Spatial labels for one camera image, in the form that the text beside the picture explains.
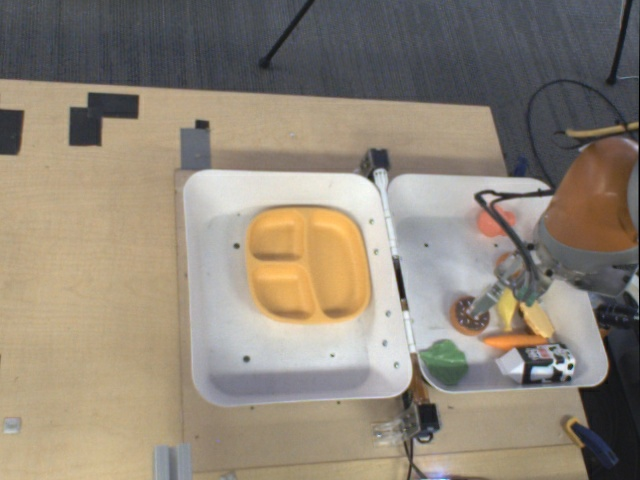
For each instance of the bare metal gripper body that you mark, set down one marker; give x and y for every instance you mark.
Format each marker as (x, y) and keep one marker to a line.
(585, 279)

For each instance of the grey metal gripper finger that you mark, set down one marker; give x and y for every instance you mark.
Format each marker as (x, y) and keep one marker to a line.
(486, 302)

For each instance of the yellow banana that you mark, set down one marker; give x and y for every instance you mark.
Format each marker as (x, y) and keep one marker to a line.
(507, 313)

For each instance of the chocolate sprinkled doughnut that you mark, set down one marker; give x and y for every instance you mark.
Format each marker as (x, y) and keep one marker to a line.
(462, 318)

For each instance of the orange carrot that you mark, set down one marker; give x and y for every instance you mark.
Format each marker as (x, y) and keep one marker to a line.
(515, 341)

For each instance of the yellow toy pizza slice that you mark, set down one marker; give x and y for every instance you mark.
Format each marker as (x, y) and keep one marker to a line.
(539, 320)

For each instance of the white plastic tray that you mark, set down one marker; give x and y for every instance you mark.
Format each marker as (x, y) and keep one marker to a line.
(225, 278)
(440, 268)

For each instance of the green toy lettuce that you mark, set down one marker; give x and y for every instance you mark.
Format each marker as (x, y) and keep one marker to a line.
(445, 363)

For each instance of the pink toy food piece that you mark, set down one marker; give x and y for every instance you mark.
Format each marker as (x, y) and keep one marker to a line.
(489, 223)

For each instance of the white cow print carton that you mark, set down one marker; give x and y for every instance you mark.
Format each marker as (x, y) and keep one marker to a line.
(542, 365)

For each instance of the thin black and white rod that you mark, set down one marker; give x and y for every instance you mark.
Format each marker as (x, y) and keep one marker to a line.
(388, 208)

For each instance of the orange divided plate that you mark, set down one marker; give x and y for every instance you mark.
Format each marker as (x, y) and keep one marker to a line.
(330, 268)

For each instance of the black tripod leg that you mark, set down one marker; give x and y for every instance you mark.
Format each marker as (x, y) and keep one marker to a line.
(295, 20)
(624, 23)

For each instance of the black cylinder on white bracket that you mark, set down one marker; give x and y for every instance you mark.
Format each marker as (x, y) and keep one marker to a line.
(620, 314)

